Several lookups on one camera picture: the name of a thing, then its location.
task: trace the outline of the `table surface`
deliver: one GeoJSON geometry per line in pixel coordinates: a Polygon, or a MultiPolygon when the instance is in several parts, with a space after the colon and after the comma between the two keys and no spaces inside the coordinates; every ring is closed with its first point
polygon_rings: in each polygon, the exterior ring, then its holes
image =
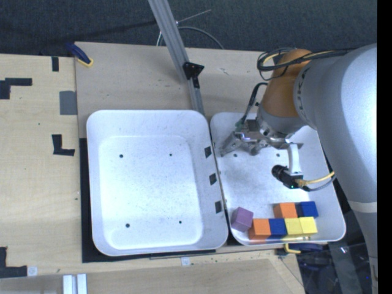
{"type": "MultiPolygon", "coordinates": [[[[134,85],[133,109],[151,108],[152,97],[161,98],[155,109],[175,108],[175,105],[190,108],[188,89],[179,82],[165,47],[96,43],[79,43],[79,46],[87,49],[119,47],[125,49],[125,53],[132,53],[129,58],[132,78],[127,78],[127,82],[134,85]],[[146,72],[141,62],[151,58],[155,59],[146,72]],[[168,104],[162,98],[173,91],[177,96],[168,104]]],[[[260,53],[193,48],[187,52],[192,62],[205,65],[199,82],[206,117],[210,119],[222,111],[244,111],[253,87],[262,81],[255,68],[260,53]]],[[[96,69],[100,67],[95,60],[94,64],[96,69]]],[[[81,124],[77,115],[61,115],[59,111],[59,93],[76,91],[81,69],[87,68],[74,58],[59,58],[59,71],[54,72],[49,56],[0,55],[0,80],[32,78],[33,82],[32,86],[12,86],[10,99],[0,100],[0,246],[8,247],[7,266],[34,266],[39,276],[108,274],[145,268],[175,271],[181,268],[178,257],[110,263],[81,261],[78,141],[84,134],[84,124],[78,127],[81,124]],[[61,134],[62,147],[75,149],[75,155],[53,155],[53,134],[61,134]]],[[[100,93],[99,88],[91,93],[91,98],[102,98],[97,93],[100,93]]],[[[86,116],[92,111],[86,107],[78,113],[86,116]]],[[[200,265],[200,271],[206,264],[212,264],[208,267],[213,269],[214,264],[238,262],[236,265],[245,269],[268,262],[270,274],[279,275],[281,283],[277,284],[286,284],[292,293],[304,293],[293,254],[288,254],[283,261],[273,249],[223,246],[212,255],[192,256],[190,262],[192,266],[200,265]]]]}

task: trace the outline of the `cube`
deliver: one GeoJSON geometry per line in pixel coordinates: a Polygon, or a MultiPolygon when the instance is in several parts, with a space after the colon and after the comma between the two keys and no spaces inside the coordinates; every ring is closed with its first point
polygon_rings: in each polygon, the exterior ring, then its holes
{"type": "Polygon", "coordinates": [[[313,217],[300,217],[299,220],[304,236],[310,236],[318,232],[313,217]]]}
{"type": "Polygon", "coordinates": [[[231,218],[232,228],[245,232],[252,226],[253,212],[242,207],[234,210],[231,218]]]}
{"type": "Polygon", "coordinates": [[[303,236],[303,229],[299,218],[285,218],[284,219],[287,237],[296,238],[303,236]]]}
{"type": "Polygon", "coordinates": [[[268,239],[280,239],[287,235],[284,219],[268,219],[271,236],[268,239]]]}
{"type": "Polygon", "coordinates": [[[248,231],[249,239],[264,240],[271,236],[269,219],[253,219],[248,231]]]}
{"type": "Polygon", "coordinates": [[[298,217],[314,217],[319,216],[315,202],[300,202],[296,204],[296,212],[298,217]]]}
{"type": "Polygon", "coordinates": [[[278,203],[274,206],[275,218],[297,218],[294,203],[278,203]]]}

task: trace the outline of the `white tray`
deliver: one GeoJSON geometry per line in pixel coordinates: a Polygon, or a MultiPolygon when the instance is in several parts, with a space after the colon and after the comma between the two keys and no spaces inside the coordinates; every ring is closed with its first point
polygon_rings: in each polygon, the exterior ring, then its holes
{"type": "Polygon", "coordinates": [[[227,239],[206,119],[101,110],[87,121],[92,238],[109,256],[217,249],[227,239]]]}
{"type": "MultiPolygon", "coordinates": [[[[213,116],[210,127],[216,149],[219,149],[233,131],[235,123],[242,115],[218,113],[213,116]]],[[[250,114],[248,118],[255,118],[255,114],[250,114]]],[[[304,143],[299,154],[305,179],[317,179],[329,173],[319,136],[314,129],[304,126],[294,134],[290,142],[304,143]]],[[[326,243],[337,241],[344,236],[344,217],[332,184],[322,190],[305,192],[301,189],[288,189],[272,175],[274,165],[288,165],[286,150],[269,147],[262,149],[257,156],[251,156],[245,150],[238,149],[224,157],[217,150],[216,160],[229,217],[237,207],[242,207],[252,211],[254,218],[269,219],[274,217],[273,206],[277,203],[312,200],[315,201],[319,213],[315,220],[318,233],[312,235],[309,242],[326,243]]],[[[235,239],[245,246],[282,244],[279,240],[254,242],[249,240],[247,232],[235,229],[231,231],[235,239]]],[[[303,242],[303,239],[290,241],[299,242],[303,242]]]]}

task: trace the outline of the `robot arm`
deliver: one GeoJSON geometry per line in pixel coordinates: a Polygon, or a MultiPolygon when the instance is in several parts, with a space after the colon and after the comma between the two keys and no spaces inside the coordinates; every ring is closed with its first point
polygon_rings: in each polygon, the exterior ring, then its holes
{"type": "MultiPolygon", "coordinates": [[[[372,285],[374,293],[378,293],[377,46],[332,56],[326,52],[317,59],[312,59],[307,50],[292,50],[277,66],[280,68],[270,78],[256,119],[240,122],[227,138],[221,154],[243,144],[253,155],[267,146],[290,151],[286,139],[297,130],[304,125],[317,130],[326,157],[362,229],[372,285]]],[[[274,169],[274,176],[286,186],[298,182],[290,179],[290,169],[274,169]]]]}

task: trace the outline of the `wooden table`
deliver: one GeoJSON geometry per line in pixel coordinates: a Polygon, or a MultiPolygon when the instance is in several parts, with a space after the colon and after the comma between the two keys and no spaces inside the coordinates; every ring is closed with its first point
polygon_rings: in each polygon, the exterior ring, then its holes
{"type": "MultiPolygon", "coordinates": [[[[151,98],[154,97],[160,97],[156,100],[156,109],[190,108],[187,88],[179,83],[166,48],[96,43],[78,45],[88,50],[92,58],[94,49],[105,47],[123,49],[125,55],[132,53],[129,69],[123,71],[122,77],[132,73],[132,81],[138,84],[137,89],[133,89],[135,94],[129,97],[134,109],[151,108],[151,98]],[[145,72],[146,66],[141,62],[151,60],[153,65],[148,68],[149,72],[145,72]],[[176,99],[170,102],[162,99],[173,92],[176,99]]],[[[206,117],[210,119],[220,111],[244,111],[252,88],[261,81],[255,68],[259,53],[187,51],[193,62],[205,65],[199,81],[206,117]]],[[[50,282],[55,275],[86,273],[92,292],[94,289],[99,292],[104,286],[111,287],[113,282],[120,282],[125,288],[133,282],[139,284],[135,285],[135,293],[139,293],[136,288],[139,286],[140,291],[143,290],[144,277],[149,278],[148,282],[154,288],[161,285],[150,280],[153,276],[160,276],[174,277],[175,281],[167,284],[167,293],[176,293],[181,288],[183,276],[194,290],[201,290],[208,284],[226,289],[230,284],[232,289],[247,284],[254,289],[265,287],[271,293],[304,293],[295,256],[289,254],[282,259],[275,255],[274,249],[263,250],[262,247],[223,246],[215,254],[190,257],[190,266],[187,267],[181,266],[179,257],[82,263],[78,141],[84,134],[84,124],[79,120],[78,128],[77,115],[60,114],[59,96],[60,92],[75,92],[77,75],[81,69],[87,68],[74,58],[58,59],[59,70],[55,72],[52,58],[48,56],[0,55],[0,80],[32,78],[32,86],[11,86],[10,99],[0,100],[0,246],[8,247],[7,266],[36,267],[37,275],[43,276],[44,283],[50,282]],[[53,134],[62,135],[62,147],[75,149],[74,156],[53,154],[53,134]],[[220,282],[211,282],[211,274],[220,282]],[[194,278],[205,282],[199,284],[194,278]]],[[[113,60],[113,67],[117,69],[118,65],[114,65],[116,59],[113,60]]],[[[100,67],[95,58],[94,65],[100,67]]],[[[83,88],[80,88],[78,99],[83,95],[83,88]]],[[[109,95],[109,92],[100,91],[97,85],[89,99],[104,98],[102,101],[105,102],[109,95]]],[[[94,109],[89,103],[83,106],[80,107],[78,101],[79,116],[94,109]]],[[[128,108],[128,105],[120,105],[120,108],[128,108]]],[[[17,290],[21,284],[30,284],[34,288],[37,282],[41,281],[3,279],[0,280],[0,290],[17,290]]],[[[226,290],[226,293],[237,293],[233,291],[226,290]]]]}

